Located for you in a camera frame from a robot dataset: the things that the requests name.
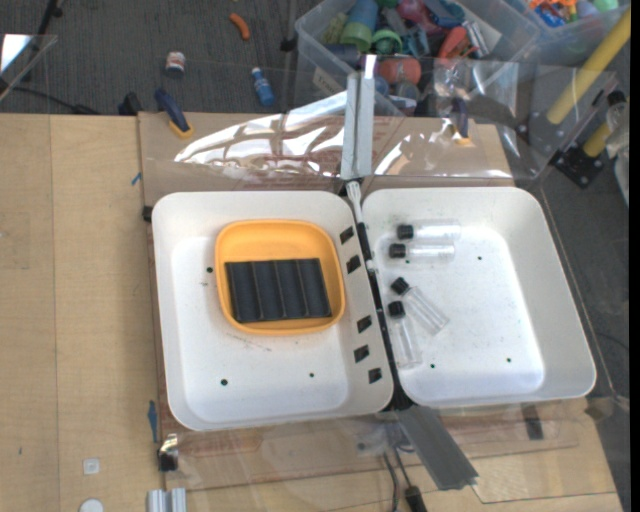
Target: wooden surface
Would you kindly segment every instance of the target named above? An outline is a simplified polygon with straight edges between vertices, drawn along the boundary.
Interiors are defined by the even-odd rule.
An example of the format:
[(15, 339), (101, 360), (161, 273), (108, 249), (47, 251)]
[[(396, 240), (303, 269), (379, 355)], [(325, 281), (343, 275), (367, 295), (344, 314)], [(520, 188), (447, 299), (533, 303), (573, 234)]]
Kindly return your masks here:
[[(0, 137), (0, 512), (142, 511), (163, 478), (136, 121), (7, 114)], [(430, 512), (620, 510), (593, 422), (573, 425), (573, 446), (474, 459), (474, 488), (410, 476)], [(390, 493), (375, 470), (194, 491), (189, 511), (386, 511)]]

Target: blue bottle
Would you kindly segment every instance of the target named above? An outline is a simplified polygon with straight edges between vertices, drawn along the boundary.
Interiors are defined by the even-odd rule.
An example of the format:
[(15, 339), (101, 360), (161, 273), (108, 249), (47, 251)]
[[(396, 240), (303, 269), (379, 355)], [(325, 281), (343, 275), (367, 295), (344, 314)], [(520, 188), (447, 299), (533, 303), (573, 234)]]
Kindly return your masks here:
[(265, 107), (270, 107), (275, 103), (276, 97), (273, 94), (269, 81), (262, 76), (262, 70), (260, 68), (253, 68), (253, 70), (251, 70), (251, 74), (255, 79), (253, 86), (256, 89), (260, 103)]

